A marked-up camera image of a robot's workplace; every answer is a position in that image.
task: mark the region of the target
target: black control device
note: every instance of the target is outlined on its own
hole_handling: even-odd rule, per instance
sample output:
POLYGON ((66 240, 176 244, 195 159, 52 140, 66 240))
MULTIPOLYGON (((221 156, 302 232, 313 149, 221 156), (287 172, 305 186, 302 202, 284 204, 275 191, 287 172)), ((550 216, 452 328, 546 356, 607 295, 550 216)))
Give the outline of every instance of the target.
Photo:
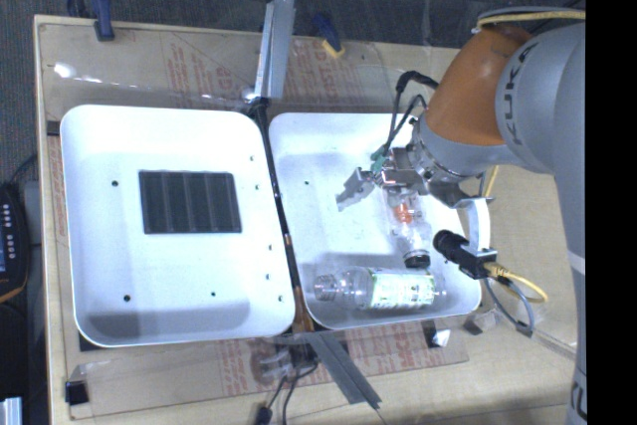
POLYGON ((29 239, 17 193, 0 185, 0 303, 22 291, 27 284, 29 239))

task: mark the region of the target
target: bottle cap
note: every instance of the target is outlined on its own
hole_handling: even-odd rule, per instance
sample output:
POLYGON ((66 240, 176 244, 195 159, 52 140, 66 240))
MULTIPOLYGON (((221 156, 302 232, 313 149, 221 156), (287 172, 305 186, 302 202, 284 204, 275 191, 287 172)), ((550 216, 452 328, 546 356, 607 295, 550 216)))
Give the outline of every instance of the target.
POLYGON ((332 302, 337 293, 337 282, 333 275, 320 275, 315 280, 315 297, 320 302, 332 302))

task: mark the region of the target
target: plastic bottle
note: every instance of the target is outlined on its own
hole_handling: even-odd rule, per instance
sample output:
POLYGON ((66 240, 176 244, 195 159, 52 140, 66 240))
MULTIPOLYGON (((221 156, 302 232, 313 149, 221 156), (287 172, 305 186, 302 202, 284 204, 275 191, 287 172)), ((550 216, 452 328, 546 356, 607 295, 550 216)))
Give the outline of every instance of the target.
POLYGON ((440 290, 427 270, 353 266, 315 280, 315 297, 346 310, 411 310, 431 305, 440 290))
POLYGON ((427 268, 431 263, 431 225, 426 221, 416 191, 385 188, 389 236, 407 268, 427 268))

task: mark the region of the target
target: bottle label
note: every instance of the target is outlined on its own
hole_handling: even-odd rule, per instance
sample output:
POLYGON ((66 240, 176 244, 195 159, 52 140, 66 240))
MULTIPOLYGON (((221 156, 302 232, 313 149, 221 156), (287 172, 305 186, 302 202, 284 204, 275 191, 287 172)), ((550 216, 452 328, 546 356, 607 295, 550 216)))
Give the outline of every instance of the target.
POLYGON ((374 283, 372 310, 418 309, 431 305, 435 297, 434 277, 429 273, 370 270, 374 283))

